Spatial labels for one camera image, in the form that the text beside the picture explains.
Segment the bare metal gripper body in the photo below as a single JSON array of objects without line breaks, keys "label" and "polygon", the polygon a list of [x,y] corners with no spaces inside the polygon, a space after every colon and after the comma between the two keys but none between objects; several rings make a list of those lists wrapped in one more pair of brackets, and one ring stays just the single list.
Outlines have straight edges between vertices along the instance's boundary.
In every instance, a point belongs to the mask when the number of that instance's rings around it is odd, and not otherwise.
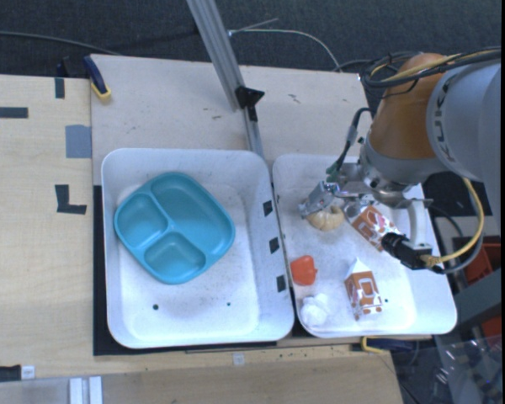
[{"label": "bare metal gripper body", "polygon": [[324,193],[331,198],[370,200],[384,205],[409,205],[405,193],[408,184],[391,181],[374,167],[362,162],[333,163],[326,170],[327,179],[320,182]]}]

